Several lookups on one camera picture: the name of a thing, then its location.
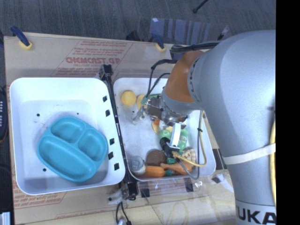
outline yellow clamp tip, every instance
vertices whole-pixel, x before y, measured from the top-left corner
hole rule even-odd
[[[19,41],[19,44],[21,45],[21,47],[23,47],[23,48],[25,48],[25,49],[27,49],[27,50],[29,50],[31,47],[32,47],[32,43],[31,42],[29,42],[29,45],[28,46],[26,46],[24,43],[22,43],[21,41]]]
[[[165,51],[165,46],[164,46],[164,48],[161,48],[161,47],[158,45],[158,43],[155,44],[155,47],[156,47],[159,51],[161,51],[161,52],[164,52],[164,51]]]

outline yellow cable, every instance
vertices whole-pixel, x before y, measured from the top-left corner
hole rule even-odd
[[[273,127],[271,130],[270,144],[275,143],[275,141],[276,141],[276,120],[274,120]],[[275,153],[272,153],[269,155],[269,157],[270,157],[271,188],[272,188],[275,209],[277,209],[277,206],[276,206],[276,161],[275,161],[275,155],[276,155]]]
[[[203,113],[204,113],[204,111],[202,111],[202,113],[201,113],[199,128],[201,128]],[[203,154],[203,157],[204,157],[204,163],[203,163],[203,164],[197,164],[197,163],[194,163],[194,162],[188,160],[187,158],[181,156],[181,155],[180,155],[178,152],[176,152],[176,151],[172,151],[173,156],[176,157],[176,158],[179,158],[179,159],[181,159],[181,160],[184,160],[184,161],[186,161],[186,162],[188,162],[188,163],[190,163],[190,164],[192,164],[192,165],[194,165],[194,166],[197,166],[197,167],[203,167],[203,166],[205,166],[206,163],[207,163],[207,159],[206,159],[206,155],[205,155],[205,151],[204,151],[204,147],[203,147],[201,131],[199,131],[199,138],[200,138],[200,144],[201,144],[202,154]]]

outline hole in bin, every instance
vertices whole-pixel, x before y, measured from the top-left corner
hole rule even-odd
[[[114,170],[116,171],[116,170],[118,170],[119,168],[120,168],[119,163],[116,163],[116,164],[114,165]]]
[[[109,154],[108,154],[108,159],[110,160],[110,159],[112,159],[113,158],[113,152],[110,152]]]

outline blue plate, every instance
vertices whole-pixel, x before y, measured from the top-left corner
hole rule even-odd
[[[102,133],[76,117],[64,116],[44,132],[37,144],[37,155],[61,177],[84,182],[96,173],[107,149]]]

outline gray floor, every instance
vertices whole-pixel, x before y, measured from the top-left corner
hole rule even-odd
[[[193,44],[252,30],[276,29],[276,0],[0,0],[0,30],[94,38],[126,39],[137,30],[145,41],[158,32],[166,43]],[[5,58],[0,51],[0,85],[5,86]],[[0,143],[0,166],[10,169],[8,138]],[[11,178],[0,170],[0,213],[12,210]]]

